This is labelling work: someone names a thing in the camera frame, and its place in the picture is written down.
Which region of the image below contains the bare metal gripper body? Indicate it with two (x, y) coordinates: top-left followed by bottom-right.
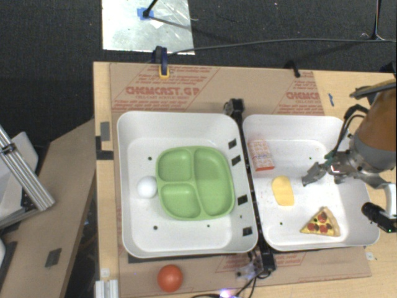
(323, 150), (392, 189)

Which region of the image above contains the white plastic tray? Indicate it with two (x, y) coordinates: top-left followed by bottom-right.
(116, 111), (259, 259)
(241, 114), (381, 252)

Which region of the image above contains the yellow oblong toy food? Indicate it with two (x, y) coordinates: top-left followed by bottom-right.
(271, 175), (295, 207)

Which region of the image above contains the toy pizza slice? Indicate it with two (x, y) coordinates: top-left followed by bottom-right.
(299, 206), (341, 238)

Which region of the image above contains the orange and white carton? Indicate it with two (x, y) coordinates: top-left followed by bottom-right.
(248, 139), (276, 172)

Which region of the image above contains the thin black rod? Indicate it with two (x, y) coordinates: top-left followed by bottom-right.
(234, 112), (268, 255)

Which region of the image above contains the green divided plate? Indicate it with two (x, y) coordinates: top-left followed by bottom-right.
(154, 146), (236, 222)

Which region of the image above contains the brown cardboard board red print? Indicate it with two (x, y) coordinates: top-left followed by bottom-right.
(109, 62), (373, 298)

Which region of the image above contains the white ball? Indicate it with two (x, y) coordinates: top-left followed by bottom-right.
(136, 176), (158, 199)

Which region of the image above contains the orange ball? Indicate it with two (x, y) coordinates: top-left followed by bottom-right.
(156, 264), (184, 293)

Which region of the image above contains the black cylinder on white bracket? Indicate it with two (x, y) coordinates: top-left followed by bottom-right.
(361, 183), (397, 234)

